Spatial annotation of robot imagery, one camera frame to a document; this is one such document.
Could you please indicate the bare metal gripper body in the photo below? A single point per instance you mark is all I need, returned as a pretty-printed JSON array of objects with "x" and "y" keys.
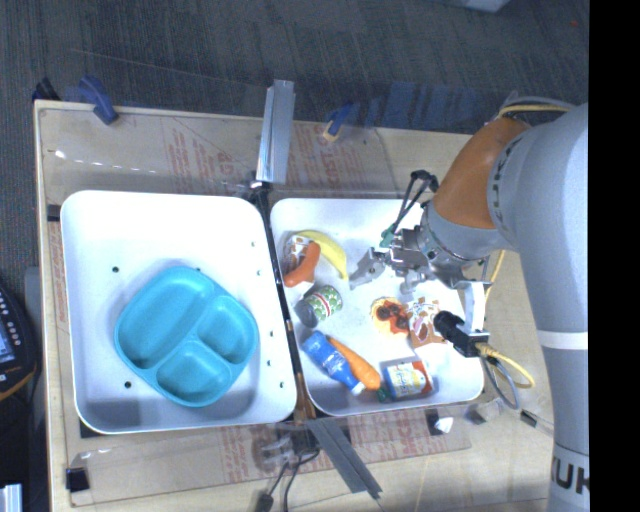
[{"x": 411, "y": 252}]

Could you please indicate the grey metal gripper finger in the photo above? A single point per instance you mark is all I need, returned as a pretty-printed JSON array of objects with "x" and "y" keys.
[
  {"x": 413, "y": 281},
  {"x": 368, "y": 266}
]

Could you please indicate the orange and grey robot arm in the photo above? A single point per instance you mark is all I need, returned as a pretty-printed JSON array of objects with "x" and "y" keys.
[{"x": 545, "y": 200}]

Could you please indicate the yellow banana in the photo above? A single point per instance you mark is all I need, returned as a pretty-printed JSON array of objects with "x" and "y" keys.
[{"x": 334, "y": 250}]

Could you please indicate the yellow and brown pizza slice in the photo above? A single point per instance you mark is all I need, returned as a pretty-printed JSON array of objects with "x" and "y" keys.
[{"x": 389, "y": 315}]

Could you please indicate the brown and white packet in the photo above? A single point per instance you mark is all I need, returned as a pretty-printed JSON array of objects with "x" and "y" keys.
[{"x": 425, "y": 325}]

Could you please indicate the white plastic tray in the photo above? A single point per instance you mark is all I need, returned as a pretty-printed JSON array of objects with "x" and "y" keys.
[
  {"x": 370, "y": 220},
  {"x": 165, "y": 225}
]

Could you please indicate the green and white can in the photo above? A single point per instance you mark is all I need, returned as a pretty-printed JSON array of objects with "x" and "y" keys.
[{"x": 322, "y": 304}]

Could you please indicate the orange sausage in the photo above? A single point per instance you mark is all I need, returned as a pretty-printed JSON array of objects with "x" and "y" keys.
[{"x": 306, "y": 265}]

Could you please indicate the white and orange carton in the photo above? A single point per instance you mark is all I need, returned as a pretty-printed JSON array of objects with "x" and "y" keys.
[{"x": 294, "y": 248}]

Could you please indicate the yellow and red carton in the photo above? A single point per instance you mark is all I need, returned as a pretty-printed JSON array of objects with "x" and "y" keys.
[{"x": 407, "y": 380}]

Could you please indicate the blue bottle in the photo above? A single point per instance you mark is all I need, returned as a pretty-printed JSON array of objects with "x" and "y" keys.
[{"x": 325, "y": 356}]

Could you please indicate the orange carrot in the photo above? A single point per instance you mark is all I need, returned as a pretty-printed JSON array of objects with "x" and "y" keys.
[{"x": 357, "y": 367}]

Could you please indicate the blue divided plate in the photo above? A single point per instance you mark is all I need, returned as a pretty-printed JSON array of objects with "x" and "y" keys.
[{"x": 185, "y": 337}]

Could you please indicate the brown cardboard board red print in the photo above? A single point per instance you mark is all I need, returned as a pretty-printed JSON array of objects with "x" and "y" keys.
[{"x": 165, "y": 150}]

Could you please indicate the black cylinder on white bracket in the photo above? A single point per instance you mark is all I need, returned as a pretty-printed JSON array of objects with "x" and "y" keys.
[{"x": 456, "y": 327}]

